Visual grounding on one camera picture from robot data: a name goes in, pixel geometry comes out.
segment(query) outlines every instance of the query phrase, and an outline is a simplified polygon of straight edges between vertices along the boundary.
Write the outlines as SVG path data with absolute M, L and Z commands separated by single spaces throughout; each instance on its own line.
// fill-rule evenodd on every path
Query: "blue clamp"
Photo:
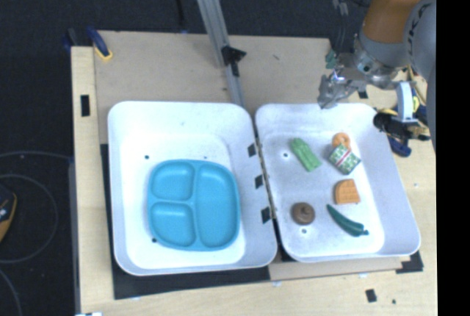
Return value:
M 78 45 L 79 40 L 76 36 L 75 30 L 72 28 L 68 29 L 67 32 L 62 36 L 62 46 L 68 53 L 71 53 L 72 47 Z
M 112 52 L 108 49 L 106 43 L 104 42 L 102 36 L 96 31 L 93 26 L 87 26 L 87 36 L 93 42 L 95 46 L 95 52 L 98 54 L 101 59 L 107 61 L 111 59 Z
M 390 143 L 390 148 L 395 154 L 398 154 L 401 157 L 409 157 L 411 155 L 411 149 L 406 145 L 406 143 L 401 143 L 393 137 L 390 137 L 388 134 L 387 138 Z

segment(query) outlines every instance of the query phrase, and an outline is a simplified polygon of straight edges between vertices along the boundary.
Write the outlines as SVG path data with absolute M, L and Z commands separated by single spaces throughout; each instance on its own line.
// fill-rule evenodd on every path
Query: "metal pole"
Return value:
M 244 106 L 242 88 L 238 72 L 235 71 L 236 60 L 223 56 L 223 49 L 230 48 L 227 28 L 220 7 L 220 0 L 198 0 L 199 10 L 203 18 L 204 26 L 214 47 L 215 56 L 219 66 L 226 67 L 225 74 L 228 81 L 228 90 L 231 100 L 235 104 Z

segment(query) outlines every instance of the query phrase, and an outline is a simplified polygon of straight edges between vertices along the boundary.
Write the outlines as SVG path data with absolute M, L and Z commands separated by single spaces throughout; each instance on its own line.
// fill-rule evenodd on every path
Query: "brown toy cookie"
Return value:
M 335 202 L 337 204 L 352 204 L 361 202 L 358 188 L 353 179 L 341 180 L 335 186 Z
M 340 132 L 336 133 L 331 140 L 331 145 L 335 148 L 339 144 L 343 144 L 348 149 L 351 149 L 351 139 L 346 133 Z
M 300 225 L 308 225 L 315 219 L 315 210 L 306 202 L 298 202 L 291 209 L 292 219 Z

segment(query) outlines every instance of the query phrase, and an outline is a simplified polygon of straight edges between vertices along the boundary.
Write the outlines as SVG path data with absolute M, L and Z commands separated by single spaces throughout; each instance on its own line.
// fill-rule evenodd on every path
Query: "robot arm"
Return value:
M 436 0 L 372 0 L 352 53 L 339 54 L 331 75 L 323 76 L 319 105 L 334 107 L 356 91 L 365 93 L 367 85 L 397 90 L 405 100 L 403 84 L 394 78 L 411 65 L 427 80 L 428 121 L 435 146 L 435 21 Z

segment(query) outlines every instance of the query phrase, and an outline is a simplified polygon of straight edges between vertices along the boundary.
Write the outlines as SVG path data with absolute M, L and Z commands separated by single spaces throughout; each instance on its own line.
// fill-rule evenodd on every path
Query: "black tape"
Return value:
M 263 176 L 259 175 L 255 178 L 255 188 L 258 189 L 263 185 Z
M 265 207 L 261 211 L 261 219 L 263 220 L 263 223 L 266 223 L 268 220 L 271 219 L 271 209 L 270 207 Z
M 359 99 L 369 99 L 366 91 L 358 91 Z
M 248 146 L 248 156 L 252 157 L 253 155 L 256 155 L 256 147 L 254 143 Z
M 421 260 L 421 255 L 419 251 L 416 251 L 410 256 L 410 261 L 402 262 L 402 268 L 395 270 L 395 272 L 397 274 L 422 272 L 423 267 L 424 264 Z
M 366 297 L 367 297 L 367 301 L 369 303 L 373 303 L 373 302 L 377 301 L 377 296 L 375 295 L 374 289 L 366 290 Z
M 82 116 L 90 116 L 90 96 L 80 96 L 80 104 L 82 105 Z

